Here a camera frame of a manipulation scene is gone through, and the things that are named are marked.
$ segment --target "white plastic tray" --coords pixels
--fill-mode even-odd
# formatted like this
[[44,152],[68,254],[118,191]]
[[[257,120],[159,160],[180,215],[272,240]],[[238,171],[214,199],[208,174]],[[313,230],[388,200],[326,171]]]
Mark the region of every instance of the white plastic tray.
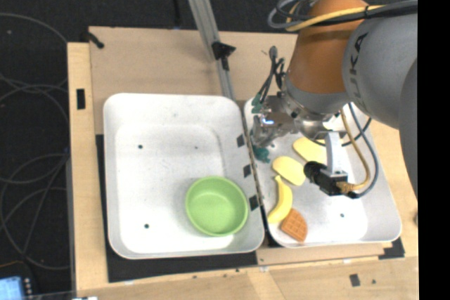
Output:
[[108,237],[120,256],[231,254],[261,245],[259,207],[243,229],[226,237],[199,233],[184,208],[186,191],[203,176],[235,181],[248,199],[257,194],[242,116],[233,101],[120,93],[107,99],[103,118]]
[[[253,126],[251,100],[245,104],[245,121],[250,130]],[[366,117],[356,111],[363,124]],[[337,120],[333,129],[343,129],[342,121]],[[358,130],[353,123],[353,134]],[[374,150],[370,130],[366,131]],[[273,146],[269,146],[269,163],[255,159],[256,178],[262,196],[264,211],[268,214],[274,208],[277,199],[277,187],[274,181],[276,172],[271,168],[271,162],[278,156],[289,156],[298,162],[305,161],[293,150],[293,143],[301,138],[301,134],[288,134],[277,138]],[[362,138],[357,141],[364,157],[368,159],[371,173],[374,165],[371,154]],[[364,168],[352,146],[345,147],[345,155],[340,159],[349,174],[350,183],[360,183],[365,176]],[[305,218],[308,225],[307,238],[304,244],[286,235],[280,229],[279,223],[269,224],[272,238],[284,247],[317,246],[328,244],[354,244],[359,242],[390,242],[397,239],[401,232],[399,217],[394,199],[385,178],[383,166],[379,163],[378,180],[372,190],[360,199],[349,199],[345,196],[328,196],[319,187],[306,179],[301,186],[288,184],[293,192],[293,205]]]

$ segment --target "black floor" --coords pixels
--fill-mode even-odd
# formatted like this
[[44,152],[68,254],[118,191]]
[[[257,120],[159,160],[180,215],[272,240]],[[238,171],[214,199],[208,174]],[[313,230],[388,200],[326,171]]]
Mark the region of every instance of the black floor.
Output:
[[[220,30],[273,32],[266,17],[276,1],[212,6]],[[187,0],[0,0],[0,269],[22,261],[42,293],[70,289],[65,42],[85,41],[90,25],[195,27]]]

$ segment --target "wooden board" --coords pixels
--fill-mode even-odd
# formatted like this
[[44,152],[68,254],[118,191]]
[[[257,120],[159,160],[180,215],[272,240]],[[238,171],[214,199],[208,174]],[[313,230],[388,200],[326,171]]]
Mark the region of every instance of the wooden board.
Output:
[[129,283],[77,292],[99,299],[135,300],[376,300],[418,299],[418,258],[313,266],[242,269],[183,280]]
[[[104,100],[108,96],[121,91],[154,91],[156,93],[210,93],[210,91],[215,93],[215,91],[219,91],[217,79],[211,80],[216,77],[215,65],[202,63],[201,58],[205,56],[202,54],[202,51],[198,50],[202,50],[202,45],[199,36],[195,40],[197,37],[195,32],[102,27],[93,27],[90,30],[101,41],[105,42],[104,49],[97,49],[93,44],[71,43],[68,46],[75,272],[78,290],[106,289],[109,287],[121,288],[124,286],[123,282],[108,283],[105,259],[95,146],[95,133],[102,132],[103,119],[101,118],[101,108]],[[178,40],[173,42],[173,32],[176,32],[176,37],[185,37],[185,39],[177,38]],[[149,39],[153,39],[151,41],[152,46],[147,44]],[[232,76],[233,81],[239,79],[238,83],[240,86],[235,86],[235,92],[243,100],[254,96],[255,89],[261,86],[269,71],[269,59],[261,50],[264,50],[264,47],[268,48],[271,45],[277,45],[279,49],[282,49],[283,53],[289,54],[295,41],[295,38],[289,34],[221,33],[221,39],[223,42],[242,49],[241,54],[243,57],[239,63],[240,70],[236,75],[232,73]],[[162,46],[163,43],[172,45],[169,48],[165,48]],[[159,56],[151,57],[149,55],[151,49],[155,48]],[[171,75],[172,73],[164,70],[164,68],[165,65],[178,64],[175,59],[178,62],[184,60],[186,64],[181,67],[180,73]],[[198,66],[198,68],[192,68],[187,66],[189,62],[200,62],[202,65]],[[259,67],[260,63],[266,64],[267,68]],[[152,71],[145,73],[145,69],[151,69]],[[172,80],[166,81],[163,77],[164,74]],[[200,76],[200,78],[197,77],[195,81],[191,81],[191,76],[194,78]],[[200,80],[202,77],[210,80],[210,83],[207,82],[209,85],[202,85]],[[170,91],[173,85],[179,86],[177,91]],[[85,91],[85,110],[77,109],[77,89],[84,89]],[[399,212],[404,224],[401,236],[404,241],[406,255],[415,257],[418,254],[418,241],[417,227],[413,222],[413,217],[415,216],[415,211],[417,211],[417,201],[413,195],[412,188],[408,187],[408,178],[407,175],[405,178],[406,170],[403,162],[399,161],[401,153],[399,153],[398,138],[392,141],[392,137],[396,136],[395,131],[391,131],[391,129],[377,123],[372,127],[372,134],[378,146],[378,152],[382,158],[388,181],[390,185],[393,184],[392,192],[399,206]],[[261,256],[258,257],[263,259],[263,262],[259,260],[259,264],[286,264],[292,262],[299,264],[326,259],[365,258],[379,254],[385,246],[385,244],[363,245],[368,245],[368,247],[348,246],[345,249],[318,250],[316,253],[296,252],[296,254],[292,253],[289,255],[289,252],[283,252],[282,254],[280,250],[283,249],[262,247],[258,252],[258,255]],[[215,279],[222,278],[224,275],[230,275],[233,271],[224,270],[197,275],[170,275],[137,280],[133,283],[141,286],[156,282],[178,282],[190,280],[193,276],[207,276],[207,278]],[[264,299],[264,297],[261,297],[263,293],[260,290],[256,290],[256,294],[260,299]],[[283,297],[274,297],[273,299],[283,299]]]

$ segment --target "green bowl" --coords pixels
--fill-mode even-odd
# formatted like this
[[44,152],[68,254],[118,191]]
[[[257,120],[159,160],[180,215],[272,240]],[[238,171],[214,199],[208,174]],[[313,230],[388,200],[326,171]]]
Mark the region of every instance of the green bowl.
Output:
[[226,236],[237,233],[248,217],[244,192],[221,176],[198,179],[186,193],[186,212],[202,233]]

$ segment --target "waffle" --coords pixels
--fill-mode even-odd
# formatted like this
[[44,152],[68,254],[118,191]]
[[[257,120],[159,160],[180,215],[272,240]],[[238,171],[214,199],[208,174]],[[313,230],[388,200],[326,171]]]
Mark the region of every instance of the waffle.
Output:
[[303,216],[295,209],[291,209],[281,224],[281,230],[303,243],[307,237],[308,226]]

